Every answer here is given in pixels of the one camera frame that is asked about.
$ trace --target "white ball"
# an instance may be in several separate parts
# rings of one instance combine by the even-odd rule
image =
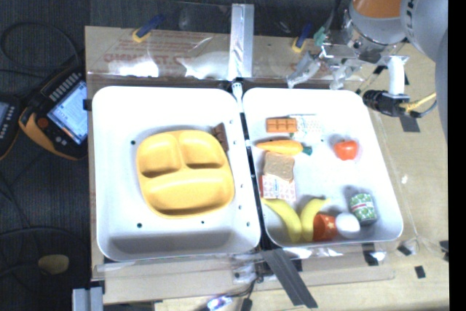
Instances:
[[[349,239],[356,238],[361,230],[358,218],[351,213],[340,213],[337,215],[335,225],[338,233]]]

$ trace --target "divided yellow dish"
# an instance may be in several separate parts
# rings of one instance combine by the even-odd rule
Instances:
[[[234,181],[225,151],[205,131],[179,130],[144,139],[136,156],[147,205],[165,218],[187,218],[227,206]]]

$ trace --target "handheld electronic device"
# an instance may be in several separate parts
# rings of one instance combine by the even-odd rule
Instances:
[[[13,95],[0,94],[0,160],[7,155],[15,142],[20,114],[20,99]]]
[[[87,86],[82,66],[56,74],[20,115],[24,133],[48,151],[69,160],[87,155]]]

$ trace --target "device button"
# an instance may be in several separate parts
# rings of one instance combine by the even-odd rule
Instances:
[[[46,128],[49,126],[49,121],[47,120],[47,118],[39,118],[37,120],[37,125],[40,127],[40,128]]]

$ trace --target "can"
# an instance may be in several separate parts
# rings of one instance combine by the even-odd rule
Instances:
[[[349,199],[349,209],[361,226],[372,224],[377,220],[374,201],[369,193],[357,193]]]

